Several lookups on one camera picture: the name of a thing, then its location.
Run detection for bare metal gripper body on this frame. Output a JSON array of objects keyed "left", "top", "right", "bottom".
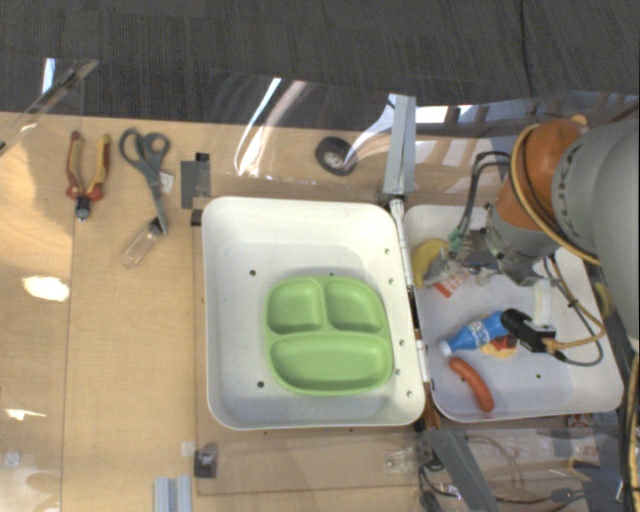
[{"left": 458, "top": 229, "right": 503, "bottom": 284}]

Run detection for red and white carton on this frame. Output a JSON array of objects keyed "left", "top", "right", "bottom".
[{"left": 431, "top": 264, "right": 472, "bottom": 299}]

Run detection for yellow banana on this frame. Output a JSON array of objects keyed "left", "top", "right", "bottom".
[{"left": 410, "top": 238, "right": 452, "bottom": 289}]

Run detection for blue and white bottle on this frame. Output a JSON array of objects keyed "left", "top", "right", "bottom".
[{"left": 438, "top": 310, "right": 507, "bottom": 358}]

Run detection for yellow pizza slice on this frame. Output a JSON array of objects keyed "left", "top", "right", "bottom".
[{"left": 480, "top": 333, "right": 520, "bottom": 360}]

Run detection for red sausage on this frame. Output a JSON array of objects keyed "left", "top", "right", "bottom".
[{"left": 447, "top": 355, "right": 496, "bottom": 414}]

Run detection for white plastic tray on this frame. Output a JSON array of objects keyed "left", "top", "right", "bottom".
[
  {"left": 402, "top": 203, "right": 627, "bottom": 424},
  {"left": 200, "top": 195, "right": 428, "bottom": 432}
]

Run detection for green divided plate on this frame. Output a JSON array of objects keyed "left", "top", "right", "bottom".
[{"left": 263, "top": 275, "right": 396, "bottom": 398}]

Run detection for black tape roll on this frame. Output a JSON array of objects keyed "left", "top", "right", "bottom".
[{"left": 314, "top": 135, "right": 359, "bottom": 178}]

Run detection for small clear plastic bottle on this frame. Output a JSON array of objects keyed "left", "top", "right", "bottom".
[{"left": 383, "top": 446, "right": 418, "bottom": 474}]

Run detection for grey scissors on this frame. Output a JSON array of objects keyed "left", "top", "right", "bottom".
[{"left": 117, "top": 127, "right": 173, "bottom": 236}]

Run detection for red and yellow pliers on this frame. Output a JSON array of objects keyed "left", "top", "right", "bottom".
[{"left": 65, "top": 130, "right": 113, "bottom": 224}]

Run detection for black cylinder on white bracket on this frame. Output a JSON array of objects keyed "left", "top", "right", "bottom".
[{"left": 501, "top": 278, "right": 558, "bottom": 355}]

